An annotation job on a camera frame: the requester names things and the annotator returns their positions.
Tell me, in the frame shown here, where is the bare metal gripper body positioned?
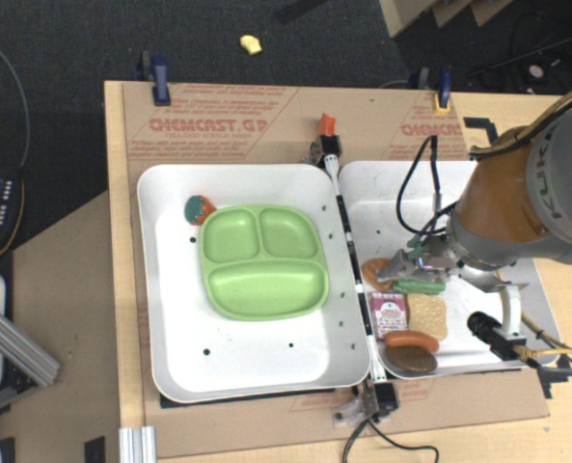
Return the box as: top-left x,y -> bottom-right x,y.
407,232 -> 461,285

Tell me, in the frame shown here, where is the orange round biscuit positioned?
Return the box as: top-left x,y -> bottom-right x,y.
360,257 -> 395,293

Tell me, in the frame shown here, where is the green toy pea pod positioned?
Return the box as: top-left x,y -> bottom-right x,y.
392,279 -> 448,296

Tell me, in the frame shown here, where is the pink small carton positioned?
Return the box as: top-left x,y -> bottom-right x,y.
368,291 -> 409,340

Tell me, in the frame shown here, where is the tan toy bread slice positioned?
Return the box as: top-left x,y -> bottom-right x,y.
405,292 -> 449,342

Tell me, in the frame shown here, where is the thin black and white rod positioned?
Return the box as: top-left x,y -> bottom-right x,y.
324,154 -> 389,384

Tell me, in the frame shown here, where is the white plastic tray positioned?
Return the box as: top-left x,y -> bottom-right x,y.
337,160 -> 564,382
136,163 -> 373,405

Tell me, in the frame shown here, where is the orange toy sausage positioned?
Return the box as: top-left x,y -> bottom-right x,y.
383,330 -> 441,354

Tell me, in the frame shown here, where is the brown round biscuit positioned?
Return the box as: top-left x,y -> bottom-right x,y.
385,344 -> 439,376

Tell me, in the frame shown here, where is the green divided plate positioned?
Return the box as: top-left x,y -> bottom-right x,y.
198,204 -> 331,322

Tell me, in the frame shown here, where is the brown cardboard board red print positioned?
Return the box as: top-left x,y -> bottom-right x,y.
121,82 -> 552,460

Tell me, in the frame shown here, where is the red and green toy strawberry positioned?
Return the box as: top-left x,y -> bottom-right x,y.
183,194 -> 218,227

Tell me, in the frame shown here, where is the yellow toy food piece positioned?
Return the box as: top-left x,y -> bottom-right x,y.
239,34 -> 263,57

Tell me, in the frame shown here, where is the black cylinder on white bracket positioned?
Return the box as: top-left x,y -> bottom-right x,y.
466,282 -> 531,362

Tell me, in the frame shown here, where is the black block with thin wires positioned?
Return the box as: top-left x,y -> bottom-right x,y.
309,134 -> 343,169
361,381 -> 402,422

